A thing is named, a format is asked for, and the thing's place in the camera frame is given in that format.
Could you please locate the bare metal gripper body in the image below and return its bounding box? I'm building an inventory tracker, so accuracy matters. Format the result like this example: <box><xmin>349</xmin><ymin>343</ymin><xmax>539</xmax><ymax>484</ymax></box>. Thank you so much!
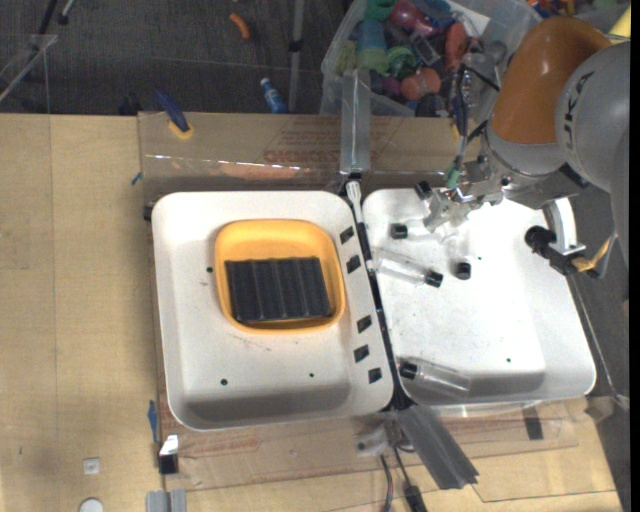
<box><xmin>452</xmin><ymin>158</ymin><xmax>591</xmax><ymax>210</ymax></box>

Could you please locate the white plastic tray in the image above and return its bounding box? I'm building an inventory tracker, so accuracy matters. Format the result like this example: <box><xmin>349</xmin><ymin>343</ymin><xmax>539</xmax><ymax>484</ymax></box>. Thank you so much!
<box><xmin>150</xmin><ymin>189</ymin><xmax>395</xmax><ymax>432</ymax></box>
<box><xmin>360</xmin><ymin>187</ymin><xmax>598</xmax><ymax>407</ymax></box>

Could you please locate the clear plastic storage bin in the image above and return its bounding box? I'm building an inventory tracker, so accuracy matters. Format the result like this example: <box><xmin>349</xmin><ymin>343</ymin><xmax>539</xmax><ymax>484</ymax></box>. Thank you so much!
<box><xmin>319</xmin><ymin>0</ymin><xmax>544</xmax><ymax>119</ymax></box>

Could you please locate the orange plastic bowl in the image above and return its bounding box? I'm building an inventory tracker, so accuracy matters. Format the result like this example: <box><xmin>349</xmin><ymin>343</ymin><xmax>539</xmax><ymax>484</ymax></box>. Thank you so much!
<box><xmin>213</xmin><ymin>218</ymin><xmax>347</xmax><ymax>333</ymax></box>

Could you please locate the black ribbed rectangular insert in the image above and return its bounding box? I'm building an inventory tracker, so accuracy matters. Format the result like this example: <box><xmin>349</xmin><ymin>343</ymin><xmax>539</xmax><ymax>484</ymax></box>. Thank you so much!
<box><xmin>223</xmin><ymin>256</ymin><xmax>335</xmax><ymax>324</ymax></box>

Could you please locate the blue plastic bottle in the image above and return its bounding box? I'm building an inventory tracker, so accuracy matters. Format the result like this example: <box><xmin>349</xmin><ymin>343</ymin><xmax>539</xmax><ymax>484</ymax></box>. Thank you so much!
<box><xmin>259</xmin><ymin>76</ymin><xmax>289</xmax><ymax>115</ymax></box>

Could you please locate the small black and white carton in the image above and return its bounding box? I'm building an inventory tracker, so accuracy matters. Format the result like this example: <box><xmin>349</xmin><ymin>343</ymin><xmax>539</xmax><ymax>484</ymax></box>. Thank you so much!
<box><xmin>157</xmin><ymin>434</ymin><xmax>181</xmax><ymax>476</ymax></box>

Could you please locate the black cylinder on white bracket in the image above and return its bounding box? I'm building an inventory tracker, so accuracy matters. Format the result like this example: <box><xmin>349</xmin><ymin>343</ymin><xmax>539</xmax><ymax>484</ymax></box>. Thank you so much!
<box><xmin>523</xmin><ymin>197</ymin><xmax>589</xmax><ymax>277</ymax></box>

